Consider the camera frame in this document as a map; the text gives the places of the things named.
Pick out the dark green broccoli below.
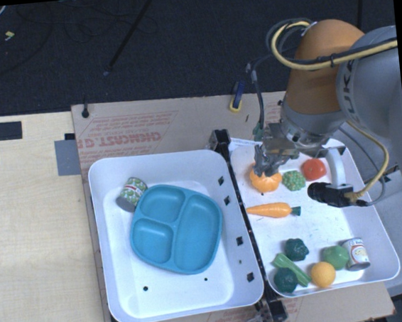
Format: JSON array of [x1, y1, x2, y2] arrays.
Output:
[[283, 236, 310, 264], [271, 265, 300, 296]]

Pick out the black block with thin wires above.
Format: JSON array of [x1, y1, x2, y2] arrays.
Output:
[[254, 296, 290, 322], [207, 128, 232, 154]]

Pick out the brown cardboard board red print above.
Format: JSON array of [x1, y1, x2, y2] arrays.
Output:
[[70, 73, 398, 322]]

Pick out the yellow orange fruit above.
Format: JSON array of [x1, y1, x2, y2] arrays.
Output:
[[308, 259, 338, 290]]

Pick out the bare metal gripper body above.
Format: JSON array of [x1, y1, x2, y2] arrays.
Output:
[[261, 117, 330, 162]]

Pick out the red tomato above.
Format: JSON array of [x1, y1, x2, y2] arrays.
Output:
[[300, 156, 329, 183]]

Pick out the green pea can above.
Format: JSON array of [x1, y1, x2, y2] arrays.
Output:
[[112, 176, 151, 215]]

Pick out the orange peeled mandarin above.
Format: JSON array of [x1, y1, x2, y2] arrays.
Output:
[[248, 165, 285, 195]]

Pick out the white soup can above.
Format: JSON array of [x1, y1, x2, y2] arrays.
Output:
[[341, 236, 372, 272]]

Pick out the black cylinder on white bracket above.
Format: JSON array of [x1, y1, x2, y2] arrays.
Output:
[[302, 144, 357, 213]]

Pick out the white plastic tray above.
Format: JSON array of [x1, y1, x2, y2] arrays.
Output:
[[227, 122, 402, 303], [85, 142, 268, 322]]

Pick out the thin black and white rod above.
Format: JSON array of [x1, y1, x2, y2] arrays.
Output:
[[219, 139, 278, 309]]

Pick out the orange carrot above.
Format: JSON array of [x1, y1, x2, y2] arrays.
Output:
[[245, 199, 303, 222]]

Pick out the blue divided plate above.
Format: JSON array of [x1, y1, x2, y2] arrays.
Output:
[[124, 178, 230, 282]]

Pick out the light green pepper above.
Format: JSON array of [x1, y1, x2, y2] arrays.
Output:
[[320, 243, 352, 272]]

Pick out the green celery stick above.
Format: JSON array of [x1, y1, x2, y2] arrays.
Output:
[[270, 249, 313, 291]]

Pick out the light green grapes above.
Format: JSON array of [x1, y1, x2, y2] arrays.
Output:
[[281, 168, 308, 194]]

